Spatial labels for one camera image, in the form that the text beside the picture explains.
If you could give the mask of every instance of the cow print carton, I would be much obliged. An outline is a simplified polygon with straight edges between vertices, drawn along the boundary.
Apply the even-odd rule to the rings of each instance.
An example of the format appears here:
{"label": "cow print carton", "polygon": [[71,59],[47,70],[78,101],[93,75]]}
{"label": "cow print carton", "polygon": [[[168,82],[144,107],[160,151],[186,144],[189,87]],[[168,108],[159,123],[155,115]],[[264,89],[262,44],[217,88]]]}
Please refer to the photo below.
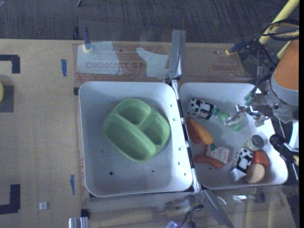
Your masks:
{"label": "cow print carton", "polygon": [[191,99],[187,107],[187,114],[196,116],[197,118],[209,119],[212,116],[214,105],[198,100]]}
{"label": "cow print carton", "polygon": [[238,181],[239,179],[247,175],[252,158],[253,153],[247,149],[242,148],[237,152],[230,172],[233,181]]}

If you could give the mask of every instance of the jar lid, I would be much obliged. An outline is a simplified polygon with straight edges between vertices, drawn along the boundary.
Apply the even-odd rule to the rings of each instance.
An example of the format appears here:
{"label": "jar lid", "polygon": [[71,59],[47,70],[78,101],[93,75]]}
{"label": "jar lid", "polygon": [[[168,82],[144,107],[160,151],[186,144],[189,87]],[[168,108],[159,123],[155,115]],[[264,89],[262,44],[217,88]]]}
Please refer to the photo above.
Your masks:
{"label": "jar lid", "polygon": [[251,140],[252,144],[255,145],[257,148],[262,148],[264,146],[264,140],[260,135],[253,135]]}

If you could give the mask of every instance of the blue tape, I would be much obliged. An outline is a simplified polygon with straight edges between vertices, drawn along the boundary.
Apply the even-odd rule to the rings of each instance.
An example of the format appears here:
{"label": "blue tape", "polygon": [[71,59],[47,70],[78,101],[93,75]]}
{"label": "blue tape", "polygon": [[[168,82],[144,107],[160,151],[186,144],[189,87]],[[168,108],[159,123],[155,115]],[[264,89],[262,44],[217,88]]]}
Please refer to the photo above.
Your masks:
{"label": "blue tape", "polygon": [[67,61],[65,59],[61,59],[61,70],[63,77],[67,76]]}

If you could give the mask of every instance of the white bin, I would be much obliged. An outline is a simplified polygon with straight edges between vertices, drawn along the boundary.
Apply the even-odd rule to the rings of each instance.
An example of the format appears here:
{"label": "white bin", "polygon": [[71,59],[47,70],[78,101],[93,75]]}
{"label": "white bin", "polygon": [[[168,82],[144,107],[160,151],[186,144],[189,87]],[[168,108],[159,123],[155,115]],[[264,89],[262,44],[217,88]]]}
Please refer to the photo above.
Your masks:
{"label": "white bin", "polygon": [[[185,117],[191,98],[199,98],[216,105],[221,111],[233,113],[235,105],[244,105],[244,96],[253,88],[251,84],[185,83],[180,87],[180,98]],[[102,135],[102,123],[107,114],[121,101],[136,97],[150,104],[169,122],[171,136],[161,151],[144,163],[136,163],[121,153]],[[83,132],[85,184],[97,197],[127,194],[179,192],[192,185],[190,161],[185,145],[181,119],[174,90],[165,83],[142,82],[87,82],[79,89],[80,113]],[[195,164],[199,182],[208,189],[240,188],[278,185],[287,180],[288,172],[279,153],[266,143],[270,165],[265,178],[256,184],[233,182],[230,168],[233,157],[254,133],[266,140],[274,134],[270,120],[256,128],[247,115],[245,126],[238,132],[225,127],[218,119],[198,120],[212,135],[217,146],[230,149],[229,162],[221,169],[205,163]],[[191,142],[192,154],[201,153]]]}

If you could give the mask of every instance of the green plate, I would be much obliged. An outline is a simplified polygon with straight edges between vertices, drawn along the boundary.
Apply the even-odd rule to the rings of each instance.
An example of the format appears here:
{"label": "green plate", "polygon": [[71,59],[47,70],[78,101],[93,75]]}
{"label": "green plate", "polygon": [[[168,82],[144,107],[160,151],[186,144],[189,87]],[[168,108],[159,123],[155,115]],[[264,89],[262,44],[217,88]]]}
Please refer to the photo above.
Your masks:
{"label": "green plate", "polygon": [[129,98],[106,117],[103,134],[128,159],[145,162],[166,144],[170,125],[150,105],[137,98]]}

